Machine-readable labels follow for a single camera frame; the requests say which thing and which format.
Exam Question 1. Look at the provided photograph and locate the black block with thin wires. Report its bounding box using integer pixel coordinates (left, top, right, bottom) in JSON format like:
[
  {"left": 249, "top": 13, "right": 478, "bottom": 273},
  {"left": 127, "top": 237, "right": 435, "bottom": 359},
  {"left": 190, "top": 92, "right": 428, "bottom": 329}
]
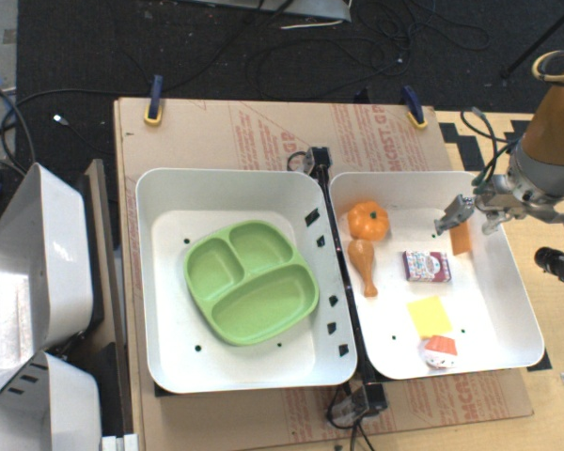
[
  {"left": 331, "top": 382, "right": 389, "bottom": 426},
  {"left": 305, "top": 146, "right": 333, "bottom": 176}
]

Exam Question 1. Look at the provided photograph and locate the white plastic tray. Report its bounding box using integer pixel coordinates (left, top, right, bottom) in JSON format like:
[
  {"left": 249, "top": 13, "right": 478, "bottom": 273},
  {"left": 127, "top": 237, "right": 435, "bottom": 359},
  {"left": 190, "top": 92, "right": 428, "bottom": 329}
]
[
  {"left": 328, "top": 170, "right": 546, "bottom": 381},
  {"left": 134, "top": 167, "right": 359, "bottom": 395}
]

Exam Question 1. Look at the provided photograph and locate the orange toy chicken drumstick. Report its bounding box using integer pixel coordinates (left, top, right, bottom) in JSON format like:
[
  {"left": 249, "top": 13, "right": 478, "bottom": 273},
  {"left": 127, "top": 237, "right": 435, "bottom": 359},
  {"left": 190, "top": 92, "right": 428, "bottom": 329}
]
[{"left": 347, "top": 239, "right": 379, "bottom": 299}]

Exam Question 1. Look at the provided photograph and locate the orange flat rectangle slice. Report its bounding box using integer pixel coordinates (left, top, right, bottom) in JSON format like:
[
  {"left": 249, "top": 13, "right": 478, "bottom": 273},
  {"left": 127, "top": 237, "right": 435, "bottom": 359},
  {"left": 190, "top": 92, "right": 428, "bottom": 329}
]
[{"left": 449, "top": 221, "right": 473, "bottom": 257}]

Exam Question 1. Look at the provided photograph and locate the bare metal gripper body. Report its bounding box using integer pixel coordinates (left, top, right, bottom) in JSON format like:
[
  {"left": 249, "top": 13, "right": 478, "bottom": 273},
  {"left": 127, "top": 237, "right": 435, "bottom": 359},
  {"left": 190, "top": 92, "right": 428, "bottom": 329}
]
[{"left": 472, "top": 173, "right": 564, "bottom": 224}]

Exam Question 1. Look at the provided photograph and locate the black cylinder on white bracket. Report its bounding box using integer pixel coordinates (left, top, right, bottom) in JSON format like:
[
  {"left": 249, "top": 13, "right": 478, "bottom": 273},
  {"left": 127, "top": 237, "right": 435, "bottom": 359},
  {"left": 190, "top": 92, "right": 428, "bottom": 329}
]
[{"left": 534, "top": 210, "right": 564, "bottom": 288}]

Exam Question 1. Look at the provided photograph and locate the yellow flat square slice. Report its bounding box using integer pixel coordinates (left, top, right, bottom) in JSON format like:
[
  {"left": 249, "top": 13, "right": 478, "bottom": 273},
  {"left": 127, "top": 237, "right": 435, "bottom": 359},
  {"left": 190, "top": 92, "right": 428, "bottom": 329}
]
[{"left": 406, "top": 295, "right": 454, "bottom": 339}]

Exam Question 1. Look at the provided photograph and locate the orange toy pumpkin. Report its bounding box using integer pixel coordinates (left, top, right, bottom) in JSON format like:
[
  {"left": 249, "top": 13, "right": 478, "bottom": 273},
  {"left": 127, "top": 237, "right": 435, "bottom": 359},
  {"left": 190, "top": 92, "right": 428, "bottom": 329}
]
[{"left": 347, "top": 200, "right": 391, "bottom": 242}]

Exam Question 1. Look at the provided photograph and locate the green divided plate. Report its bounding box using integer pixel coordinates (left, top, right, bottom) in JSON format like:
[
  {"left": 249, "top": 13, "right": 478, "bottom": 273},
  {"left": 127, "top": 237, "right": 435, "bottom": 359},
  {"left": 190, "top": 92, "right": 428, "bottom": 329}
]
[{"left": 183, "top": 219, "right": 321, "bottom": 348}]

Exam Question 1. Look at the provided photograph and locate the purple and white carton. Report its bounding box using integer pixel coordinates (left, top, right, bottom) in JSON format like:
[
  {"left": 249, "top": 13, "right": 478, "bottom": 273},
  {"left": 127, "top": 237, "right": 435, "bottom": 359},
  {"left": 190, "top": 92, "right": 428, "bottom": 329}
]
[{"left": 402, "top": 250, "right": 453, "bottom": 284}]

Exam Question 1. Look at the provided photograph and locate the brown cardboard board red print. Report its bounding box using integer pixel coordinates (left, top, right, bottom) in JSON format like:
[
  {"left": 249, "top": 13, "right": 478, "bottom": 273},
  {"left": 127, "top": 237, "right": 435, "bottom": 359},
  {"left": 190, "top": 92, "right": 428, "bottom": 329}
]
[{"left": 114, "top": 97, "right": 535, "bottom": 451}]

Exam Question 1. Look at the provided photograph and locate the orange and white toy cupcake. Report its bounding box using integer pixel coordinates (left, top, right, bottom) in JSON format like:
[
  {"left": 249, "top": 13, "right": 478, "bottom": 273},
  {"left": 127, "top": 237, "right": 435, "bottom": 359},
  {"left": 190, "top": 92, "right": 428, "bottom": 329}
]
[{"left": 419, "top": 334, "right": 459, "bottom": 371}]

